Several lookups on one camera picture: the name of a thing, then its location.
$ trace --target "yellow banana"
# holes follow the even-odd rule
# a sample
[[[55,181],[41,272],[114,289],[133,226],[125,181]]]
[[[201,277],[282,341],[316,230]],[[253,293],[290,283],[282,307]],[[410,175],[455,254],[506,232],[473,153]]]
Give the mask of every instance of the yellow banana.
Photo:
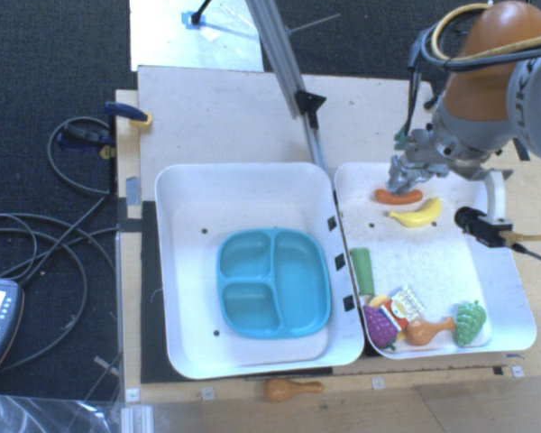
[[[435,221],[441,213],[441,199],[432,198],[415,212],[397,213],[394,210],[389,212],[389,217],[396,218],[403,226],[419,227],[428,225]]]

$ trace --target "blue plate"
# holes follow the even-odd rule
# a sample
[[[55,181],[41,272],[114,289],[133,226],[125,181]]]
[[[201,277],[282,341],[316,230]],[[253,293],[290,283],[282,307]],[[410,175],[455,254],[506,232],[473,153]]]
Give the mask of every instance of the blue plate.
[[[216,261],[226,323],[252,338],[308,336],[326,324],[331,293],[318,243],[292,229],[229,235]]]

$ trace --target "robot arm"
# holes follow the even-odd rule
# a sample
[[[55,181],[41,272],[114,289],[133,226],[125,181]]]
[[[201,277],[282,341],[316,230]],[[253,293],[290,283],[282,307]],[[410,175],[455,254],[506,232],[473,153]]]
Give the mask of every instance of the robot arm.
[[[456,17],[478,12],[459,55],[449,59],[438,48],[440,32]],[[469,5],[451,12],[422,39],[425,58],[452,73],[431,124],[411,131],[403,155],[392,157],[391,193],[403,194],[450,170],[485,180],[490,171],[483,163],[511,139],[541,157],[540,10],[514,1]]]

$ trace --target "dark gray floor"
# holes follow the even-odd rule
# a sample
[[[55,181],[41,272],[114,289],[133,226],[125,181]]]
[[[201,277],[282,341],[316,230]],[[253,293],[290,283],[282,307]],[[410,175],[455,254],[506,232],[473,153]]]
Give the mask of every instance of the dark gray floor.
[[[277,0],[291,28],[342,15],[293,35],[303,72],[381,78],[407,78],[405,61],[417,33],[456,6],[476,1],[486,0]],[[534,4],[541,8],[541,0]],[[94,205],[96,198],[78,194],[54,175],[46,143],[53,129],[73,116],[105,119],[103,104],[115,90],[136,87],[129,43],[128,0],[0,0],[0,213],[41,214],[73,223]],[[443,79],[431,69],[425,77],[436,86]],[[97,157],[58,152],[57,158],[73,178],[105,187],[107,166]],[[110,199],[85,229],[115,223]],[[35,229],[61,233],[47,226]],[[103,244],[113,252],[111,235]],[[28,252],[26,241],[0,236],[0,272]],[[83,398],[101,372],[93,358],[116,355],[113,274],[91,247],[81,246],[77,253],[89,278],[85,315],[69,338],[44,357],[0,373],[0,393]],[[77,268],[57,255],[27,288],[23,323],[5,364],[56,338],[80,300]],[[106,380],[93,398],[108,399],[114,389],[115,381]]]

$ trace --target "wooden table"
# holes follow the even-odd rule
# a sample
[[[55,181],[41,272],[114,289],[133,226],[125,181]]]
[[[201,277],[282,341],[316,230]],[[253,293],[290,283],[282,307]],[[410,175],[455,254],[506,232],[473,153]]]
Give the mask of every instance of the wooden table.
[[[322,77],[306,79],[307,84],[313,86],[325,86],[329,82],[328,78]],[[364,94],[357,96],[356,91],[348,92],[349,106],[362,98],[369,104],[369,112],[362,118],[363,130],[370,130],[369,136],[377,136],[381,142],[392,141],[392,135],[405,119],[407,82],[349,81],[364,82],[362,87],[369,92],[367,97]],[[138,93],[118,91],[116,100],[138,106]],[[429,94],[428,86],[424,86],[421,96]],[[335,109],[326,111],[325,116],[335,113]],[[428,112],[419,105],[414,122],[424,124],[428,118]],[[356,117],[346,115],[345,120],[356,120]],[[340,132],[336,124],[329,126],[332,121],[328,120],[326,123],[327,126],[321,124],[321,130],[327,159],[334,156],[331,160],[333,167],[340,165],[345,158],[358,160],[356,157],[360,155],[365,161],[386,161],[389,158],[389,155],[379,155],[381,150],[377,149],[363,148],[362,152],[361,146],[369,145],[362,142],[363,138],[350,134],[337,139]],[[140,141],[141,130],[119,118],[117,178],[120,198],[126,194],[127,179],[143,174],[144,156],[141,163]],[[541,160],[534,157],[530,162],[519,162],[512,146],[508,145],[504,153],[491,158],[489,164],[499,169],[514,170],[506,189],[508,218],[513,220],[515,230],[541,234]],[[140,218],[141,205],[127,206],[127,215],[133,219]],[[367,426],[445,431],[447,428],[458,430],[457,426],[462,425],[469,431],[488,431],[487,427],[519,431],[518,425],[527,424],[541,428],[540,261],[514,253],[537,325],[535,344],[520,355],[477,354],[408,361],[363,358],[354,364],[335,368],[333,375],[318,377],[325,386],[323,394],[303,395],[281,404],[270,404],[261,396],[262,382],[254,379],[141,384],[141,245],[140,233],[120,234],[119,299],[124,345],[124,397],[127,402],[155,405],[155,419],[176,418],[179,425],[184,426],[180,427],[181,431],[236,431],[250,427],[256,427],[257,431],[307,431],[311,428],[318,431],[364,431]],[[529,247],[541,253],[541,243],[531,243]],[[163,403],[169,403],[169,406],[158,407]],[[475,423],[461,423],[469,422],[472,417],[475,417]]]

